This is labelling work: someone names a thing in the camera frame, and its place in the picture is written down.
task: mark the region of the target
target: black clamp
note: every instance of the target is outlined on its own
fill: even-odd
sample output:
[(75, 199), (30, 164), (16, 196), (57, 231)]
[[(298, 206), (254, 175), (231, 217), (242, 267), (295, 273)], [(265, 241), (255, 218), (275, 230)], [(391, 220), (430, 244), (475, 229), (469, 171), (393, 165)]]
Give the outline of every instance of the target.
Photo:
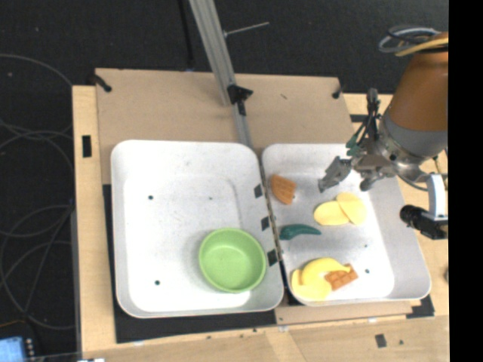
[(230, 102), (232, 105), (236, 104), (238, 106), (238, 113), (245, 117), (247, 115), (245, 100), (247, 100), (254, 92), (247, 88), (237, 86), (236, 84), (231, 84), (228, 86), (227, 90)]

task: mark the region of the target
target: white tray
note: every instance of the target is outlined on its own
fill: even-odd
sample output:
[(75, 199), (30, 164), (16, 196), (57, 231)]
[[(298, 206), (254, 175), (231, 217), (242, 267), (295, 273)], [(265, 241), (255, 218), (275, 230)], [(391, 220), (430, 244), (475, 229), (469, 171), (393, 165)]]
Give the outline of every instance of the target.
[[(414, 230), (399, 218), (405, 203), (397, 180), (383, 179), (370, 191), (362, 192), (361, 177), (353, 171), (338, 186), (319, 192), (318, 179), (325, 175), (336, 156), (343, 158), (345, 154), (342, 144), (278, 144), (263, 152), (267, 184), (273, 174), (297, 184), (291, 205), (283, 204), (268, 191), (275, 230), (280, 232), (290, 224), (306, 224), (321, 231), (321, 235), (299, 235), (280, 241), (288, 280), (295, 269), (308, 261), (328, 256), (343, 264), (350, 263), (358, 279), (330, 293), (324, 302), (299, 299), (304, 305), (423, 298), (429, 292), (431, 280)], [(339, 192), (352, 192), (363, 200), (368, 209), (363, 225), (320, 226), (313, 219), (314, 209), (333, 200)]]
[(284, 292), (276, 263), (252, 291), (224, 293), (202, 276), (205, 236), (233, 227), (275, 249), (257, 156), (238, 143), (129, 140), (112, 151), (115, 284), (137, 318), (268, 311)]

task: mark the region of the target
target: black table mat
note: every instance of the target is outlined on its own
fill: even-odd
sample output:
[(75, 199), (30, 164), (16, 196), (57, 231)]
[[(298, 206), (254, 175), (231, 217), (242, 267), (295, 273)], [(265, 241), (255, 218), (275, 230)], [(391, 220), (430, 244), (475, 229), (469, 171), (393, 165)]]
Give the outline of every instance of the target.
[(149, 319), (135, 318), (123, 311), (115, 294), (111, 191), (111, 185), (103, 186), (107, 241), (109, 248), (109, 266), (112, 282), (112, 301), (114, 306), (115, 337), (117, 343), (134, 342), (144, 339), (162, 338), (182, 334), (249, 329), (276, 324), (275, 310), (243, 314)]

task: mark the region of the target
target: wooden table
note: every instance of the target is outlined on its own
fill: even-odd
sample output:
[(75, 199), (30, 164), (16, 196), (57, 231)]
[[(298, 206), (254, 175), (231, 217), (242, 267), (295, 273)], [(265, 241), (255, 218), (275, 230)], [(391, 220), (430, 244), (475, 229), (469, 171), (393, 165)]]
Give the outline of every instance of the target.
[[(108, 97), (101, 87), (73, 88), (75, 242), (78, 255), (80, 349), (83, 357), (176, 361), (194, 358), (210, 361), (341, 361), (361, 360), (361, 356), (365, 360), (390, 361), (449, 359), (449, 302), (448, 283), (445, 280), (448, 241), (431, 241), (419, 234), (418, 240), (432, 277), (430, 296), (435, 307), (434, 317), (406, 318), (406, 314), (420, 305), (420, 301), (368, 304), (337, 310), (328, 308), (317, 312), (306, 307), (288, 307), (283, 302), (277, 308), (276, 326), (116, 343), (102, 184), (109, 180), (108, 154), (116, 141), (127, 139), (126, 136), (146, 135), (146, 131), (140, 133), (136, 127), (129, 132), (118, 133), (116, 122), (122, 122), (123, 116), (132, 117), (135, 114), (132, 125), (145, 124), (147, 119), (152, 118), (146, 114), (146, 109), (158, 103), (157, 96), (165, 95), (165, 92), (169, 92), (170, 96), (162, 97), (163, 104), (156, 111), (165, 112), (166, 108), (176, 106), (177, 101), (184, 98), (193, 101), (193, 111), (200, 110), (197, 106), (207, 106), (206, 111), (200, 111), (195, 116), (198, 120), (208, 113), (216, 119), (218, 128), (223, 128), (231, 119), (223, 115), (226, 109), (213, 107), (221, 105), (217, 102), (217, 88), (212, 74), (113, 69), (98, 69), (97, 74), (108, 84), (113, 84), (112, 94), (118, 96)], [(248, 116), (253, 117), (249, 118), (249, 125), (256, 152), (274, 141), (344, 143), (358, 127), (358, 124), (350, 123), (349, 113), (366, 112), (365, 94), (343, 94), (337, 100), (331, 97), (331, 93), (338, 88), (336, 78), (237, 75), (237, 80), (240, 85), (255, 91), (248, 100)], [(380, 99), (381, 109), (384, 109), (390, 96), (383, 95)], [(138, 106), (137, 111), (124, 114), (123, 111), (134, 103)], [(116, 114), (119, 120), (109, 124), (106, 121), (109, 117), (105, 113), (109, 111)], [(176, 122), (176, 117), (186, 118), (186, 114), (179, 109), (173, 113), (171, 118), (165, 119), (166, 125)], [(293, 122), (292, 127), (289, 127), (290, 121)], [(203, 126), (208, 126), (208, 132), (203, 127), (199, 132), (193, 130), (197, 128), (196, 125), (192, 124), (187, 129), (185, 140), (196, 140), (205, 135), (206, 140), (219, 139), (218, 135), (213, 135), (209, 124)], [(176, 135), (179, 128), (169, 129), (167, 126), (164, 129), (168, 129), (166, 133), (174, 135), (168, 139), (183, 139), (183, 136)], [(85, 151), (83, 144), (86, 137), (91, 142), (90, 152)], [(157, 134), (155, 137), (162, 139), (165, 136)], [(234, 128), (227, 127), (226, 140), (236, 140)], [(425, 165), (424, 169), (428, 171), (436, 169), (433, 162)], [(446, 167), (445, 157), (441, 157), (440, 165)], [(427, 195), (403, 182), (400, 185), (407, 204), (428, 207)], [(381, 334), (386, 347), (377, 344), (376, 336)]]

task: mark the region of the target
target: green bowl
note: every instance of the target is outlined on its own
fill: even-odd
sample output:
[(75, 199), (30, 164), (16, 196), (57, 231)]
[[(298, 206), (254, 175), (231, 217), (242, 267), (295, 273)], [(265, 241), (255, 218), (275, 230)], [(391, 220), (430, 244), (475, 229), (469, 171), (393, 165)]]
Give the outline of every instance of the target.
[(206, 280), (229, 293), (252, 290), (265, 276), (262, 246), (241, 229), (224, 228), (210, 233), (200, 246), (198, 260)]

